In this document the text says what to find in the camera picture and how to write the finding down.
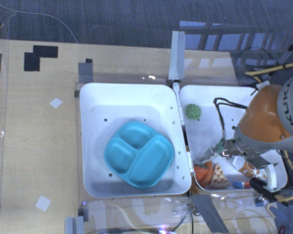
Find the green ball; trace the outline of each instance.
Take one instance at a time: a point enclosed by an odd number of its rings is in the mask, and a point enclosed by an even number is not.
[[[189,104],[186,107],[186,116],[189,119],[196,119],[199,120],[201,117],[201,108],[194,104]]]

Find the white tray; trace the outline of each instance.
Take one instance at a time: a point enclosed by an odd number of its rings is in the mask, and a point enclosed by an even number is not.
[[[225,87],[225,86],[185,86],[180,91],[181,104],[184,110],[185,126],[188,136],[188,144],[195,163],[200,160],[204,152],[210,147],[215,146],[221,139],[221,125],[216,107],[213,100],[216,97],[223,97],[232,102],[248,106],[253,96],[254,89],[247,87]],[[202,110],[199,121],[186,117],[185,108],[188,104],[196,104]],[[232,126],[237,126],[245,110],[229,106],[220,106],[221,113],[225,121],[227,139],[233,137]],[[283,188],[287,183],[287,174],[281,156],[275,151],[262,155],[270,163],[278,163],[274,168],[277,177],[277,187]],[[233,187],[235,180],[248,181],[250,178],[238,172],[225,158],[217,157],[214,163],[218,162],[222,167],[224,174],[231,183],[226,189],[219,190],[213,188],[203,188],[210,192],[220,191],[238,191]]]
[[[84,187],[93,197],[177,195],[191,185],[175,93],[163,85],[89,83],[80,91]],[[174,159],[154,187],[141,190],[113,174],[104,161],[110,138],[125,123],[143,122],[167,137]]]

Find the blue divided tray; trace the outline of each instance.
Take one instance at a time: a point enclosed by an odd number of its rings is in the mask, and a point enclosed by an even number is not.
[[[111,138],[104,153],[107,166],[139,189],[156,185],[173,158],[171,142],[138,121],[123,125]]]

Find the wooden table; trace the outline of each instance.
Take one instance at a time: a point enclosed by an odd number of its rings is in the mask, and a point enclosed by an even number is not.
[[[58,46],[58,58],[41,58],[40,72],[25,72],[24,53],[33,52],[33,45]],[[96,78],[117,75],[139,81],[156,77],[162,81],[168,75],[170,50],[13,40],[0,40],[0,46],[2,58],[8,60],[0,75],[3,80],[7,78],[6,93],[0,93],[1,101],[6,97],[0,234],[63,234],[65,218],[76,217],[79,207],[74,98],[78,63],[93,59]],[[186,51],[185,57],[186,76],[201,77],[202,83],[213,80],[236,84],[232,65],[214,62],[229,59],[228,53]],[[201,65],[201,59],[209,61]],[[49,104],[56,98],[63,102],[58,108]],[[46,212],[35,207],[41,195],[51,200]],[[154,200],[151,213],[159,203]],[[111,213],[100,203],[94,207],[98,215],[104,211],[101,217],[108,219]],[[251,228],[249,215],[236,216],[235,210],[225,219],[229,230],[235,233],[236,228]],[[226,208],[220,211],[226,214]],[[267,213],[263,216],[274,224]],[[248,233],[266,233],[266,226],[259,221],[258,231]],[[180,227],[180,233],[190,230],[190,224]],[[195,233],[205,231],[208,228],[203,220],[195,218]]]

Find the white paper square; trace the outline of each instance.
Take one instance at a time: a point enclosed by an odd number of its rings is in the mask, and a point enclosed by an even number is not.
[[[50,105],[54,108],[58,108],[63,103],[59,98],[55,98],[53,101],[50,102]]]
[[[51,203],[50,199],[47,199],[44,196],[40,196],[37,203],[36,203],[36,207],[44,212],[46,212],[46,210],[48,209],[49,205]]]

